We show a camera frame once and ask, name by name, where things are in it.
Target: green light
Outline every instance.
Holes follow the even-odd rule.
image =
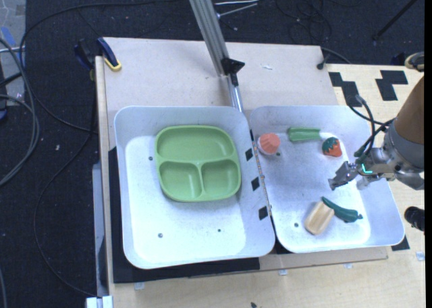
[[[362,163],[362,169],[365,174],[373,174],[373,171],[366,171],[365,165]]]

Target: orange toy food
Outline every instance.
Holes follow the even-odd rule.
[[[258,149],[261,153],[266,155],[272,155],[277,152],[281,144],[281,140],[275,133],[263,134],[258,139]]]
[[[332,157],[340,157],[342,150],[340,149],[340,142],[338,138],[331,137],[323,143],[323,153]]]

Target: black fabric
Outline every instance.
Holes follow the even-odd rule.
[[[33,26],[79,4],[150,1],[154,0],[26,0],[26,28],[31,29],[26,37],[28,78],[52,114],[79,127],[90,126],[95,84],[74,57],[80,39],[96,51],[95,39],[100,36],[198,41],[202,36],[188,0],[87,7]],[[372,36],[410,0],[358,1],[260,1],[222,16],[221,29],[228,42],[320,45],[357,64],[389,64],[400,53],[424,51],[425,0],[415,2],[376,42]],[[319,14],[311,16],[311,4]],[[223,13],[238,7],[216,9]],[[331,54],[327,62],[344,60]],[[19,174],[0,188],[0,266],[8,303],[10,307],[83,307],[86,295],[62,283],[43,261],[34,241],[33,215],[44,187],[88,134],[58,122],[39,103],[36,111],[41,126],[38,147]],[[22,107],[10,107],[6,122],[0,123],[0,175],[24,156],[30,135],[30,114]],[[96,292],[92,166],[98,158],[94,136],[49,185],[36,216],[36,232],[54,271],[87,292]]]
[[[212,261],[164,267],[161,269],[140,269],[133,266],[123,250],[122,214],[120,210],[120,184],[118,175],[117,151],[109,152],[109,193],[111,198],[111,233],[113,242],[113,279],[115,283],[148,282],[168,278],[206,276],[230,272],[259,270],[259,259],[236,259]]]

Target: toy cucumber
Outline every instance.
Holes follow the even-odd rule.
[[[324,204],[326,204],[326,206],[334,209],[335,216],[344,220],[346,223],[352,223],[355,222],[357,219],[363,218],[363,216],[359,214],[355,209],[343,208],[336,205],[335,203],[332,203],[329,199],[326,199],[325,197],[321,198]]]

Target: black floor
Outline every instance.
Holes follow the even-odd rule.
[[[325,55],[337,53],[329,63],[399,64],[424,51],[425,0],[415,1],[375,41],[373,36],[410,1],[265,0],[223,16],[221,27],[226,41],[320,45]],[[85,4],[93,5],[76,9]],[[27,0],[26,28],[26,71],[41,127],[35,152],[0,187],[0,268],[8,307],[83,307],[96,292],[91,172],[98,139],[87,131],[95,86],[74,45],[86,39],[97,52],[100,36],[202,37],[188,0]],[[9,107],[0,122],[0,179],[25,156],[31,135],[31,113]]]

